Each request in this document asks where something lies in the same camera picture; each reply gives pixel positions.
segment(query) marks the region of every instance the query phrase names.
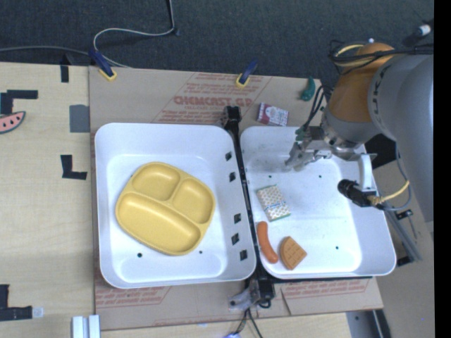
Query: black fabric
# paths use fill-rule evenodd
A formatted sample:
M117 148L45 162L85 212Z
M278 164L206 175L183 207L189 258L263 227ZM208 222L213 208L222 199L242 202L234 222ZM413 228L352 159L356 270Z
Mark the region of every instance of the black fabric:
M108 57L138 68L238 73L259 59L260 75L313 76L333 85L332 39L374 38L394 47L434 14L434 0L173 0L180 36L112 32ZM108 27L164 32L166 0L0 0L0 48L56 45L88 51ZM431 42L433 34L424 42ZM55 63L57 51L0 53L0 61ZM89 63L80 58L80 63Z

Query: yellow plate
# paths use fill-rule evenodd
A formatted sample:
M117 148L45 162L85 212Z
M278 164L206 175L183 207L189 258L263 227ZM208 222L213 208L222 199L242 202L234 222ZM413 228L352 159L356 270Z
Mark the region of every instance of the yellow plate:
M119 225L162 253L181 256L201 242L213 218L213 192L200 180L165 163L133 174L116 203Z

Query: wooden surface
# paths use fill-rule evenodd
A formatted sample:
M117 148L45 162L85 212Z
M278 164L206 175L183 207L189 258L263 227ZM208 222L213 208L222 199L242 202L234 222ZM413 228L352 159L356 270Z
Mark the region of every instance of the wooden surface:
M69 106L88 105L87 68L0 63L0 92L39 91L14 100L22 125L0 135L0 284L9 306L43 307L44 317L0 322L0 337L69 337L74 315L94 313L89 133L71 133ZM62 178L61 155L86 180ZM267 337L350 338L346 315L257 320ZM102 332L103 337L223 337L237 323ZM242 337L256 337L248 322Z

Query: blue clip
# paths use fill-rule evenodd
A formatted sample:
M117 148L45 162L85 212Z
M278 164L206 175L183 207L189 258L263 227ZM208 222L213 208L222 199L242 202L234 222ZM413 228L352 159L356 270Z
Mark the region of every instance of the blue clip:
M249 76L254 73L254 71L257 69L257 66L258 60L257 59L252 60L251 63L247 66L246 70L238 75L235 81L236 86L239 88L245 87L249 82Z
M109 81L112 81L118 76L118 74L111 69L111 66L108 64L104 56L99 52L91 48L89 50L89 56L96 62L99 66L99 72Z

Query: cardboard box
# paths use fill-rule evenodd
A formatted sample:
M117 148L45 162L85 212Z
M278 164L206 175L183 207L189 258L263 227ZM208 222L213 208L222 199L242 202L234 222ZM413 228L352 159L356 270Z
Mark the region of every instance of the cardboard box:
M221 124L225 106L239 106L240 129L258 125L259 105L265 102L290 111L288 126L302 125L311 103L299 99L307 79L251 76L238 89L235 75L117 68L109 82L89 68L90 129L92 136L92 209L97 239L95 189L95 132L107 123ZM319 123L319 114L312 125ZM116 289L96 269L95 306L103 330L239 320L228 297L240 293L244 282L177 287ZM259 318L286 317L382 308L375 278L275 284L276 297Z

